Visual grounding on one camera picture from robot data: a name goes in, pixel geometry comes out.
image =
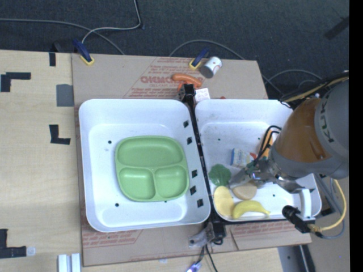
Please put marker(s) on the beige bread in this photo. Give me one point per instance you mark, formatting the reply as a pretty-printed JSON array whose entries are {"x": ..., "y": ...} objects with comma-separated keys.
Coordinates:
[{"x": 245, "y": 192}]

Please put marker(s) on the green broccoli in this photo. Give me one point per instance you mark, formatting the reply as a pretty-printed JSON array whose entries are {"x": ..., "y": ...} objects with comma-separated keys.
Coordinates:
[{"x": 219, "y": 175}]

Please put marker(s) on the white and blue carton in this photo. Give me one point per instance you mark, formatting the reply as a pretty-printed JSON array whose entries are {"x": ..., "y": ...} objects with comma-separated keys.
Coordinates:
[{"x": 239, "y": 156}]

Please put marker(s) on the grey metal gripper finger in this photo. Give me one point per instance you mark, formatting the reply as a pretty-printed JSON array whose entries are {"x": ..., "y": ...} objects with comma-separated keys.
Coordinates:
[
  {"x": 258, "y": 182},
  {"x": 239, "y": 178}
]

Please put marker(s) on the yellow banana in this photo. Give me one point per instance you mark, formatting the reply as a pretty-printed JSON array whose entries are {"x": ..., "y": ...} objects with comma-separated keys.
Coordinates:
[{"x": 248, "y": 207}]

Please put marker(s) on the green divided plate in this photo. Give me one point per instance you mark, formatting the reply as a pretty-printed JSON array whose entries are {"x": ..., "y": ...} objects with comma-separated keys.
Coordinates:
[{"x": 150, "y": 169}]

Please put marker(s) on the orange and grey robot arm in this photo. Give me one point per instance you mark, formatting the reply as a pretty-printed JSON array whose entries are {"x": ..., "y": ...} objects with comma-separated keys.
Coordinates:
[{"x": 303, "y": 140}]

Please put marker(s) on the brown cardboard board red print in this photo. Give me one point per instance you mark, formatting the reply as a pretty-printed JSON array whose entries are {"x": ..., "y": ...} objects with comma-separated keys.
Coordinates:
[{"x": 113, "y": 78}]

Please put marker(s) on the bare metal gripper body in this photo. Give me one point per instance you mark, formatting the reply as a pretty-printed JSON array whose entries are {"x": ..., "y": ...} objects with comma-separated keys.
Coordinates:
[{"x": 263, "y": 170}]

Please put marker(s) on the white and pink packet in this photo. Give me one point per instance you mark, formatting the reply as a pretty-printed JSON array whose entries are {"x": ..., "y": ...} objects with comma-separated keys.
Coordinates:
[{"x": 203, "y": 94}]

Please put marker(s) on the black cylinder on white bracket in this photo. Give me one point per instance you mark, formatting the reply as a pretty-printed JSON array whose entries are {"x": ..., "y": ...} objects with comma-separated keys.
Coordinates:
[{"x": 305, "y": 203}]

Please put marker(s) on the white can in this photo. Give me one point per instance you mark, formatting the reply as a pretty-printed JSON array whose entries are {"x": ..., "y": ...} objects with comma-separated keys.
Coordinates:
[{"x": 211, "y": 67}]

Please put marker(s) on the white plastic tray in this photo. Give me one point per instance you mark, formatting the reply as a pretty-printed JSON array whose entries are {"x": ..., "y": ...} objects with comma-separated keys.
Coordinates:
[
  {"x": 232, "y": 123},
  {"x": 102, "y": 163}
]

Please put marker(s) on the orange sausage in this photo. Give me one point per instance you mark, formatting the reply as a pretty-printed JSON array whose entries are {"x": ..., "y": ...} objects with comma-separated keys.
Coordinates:
[{"x": 185, "y": 78}]

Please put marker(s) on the yellow oval slice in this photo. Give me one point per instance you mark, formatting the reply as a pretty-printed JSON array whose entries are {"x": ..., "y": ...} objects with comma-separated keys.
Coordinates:
[{"x": 222, "y": 200}]

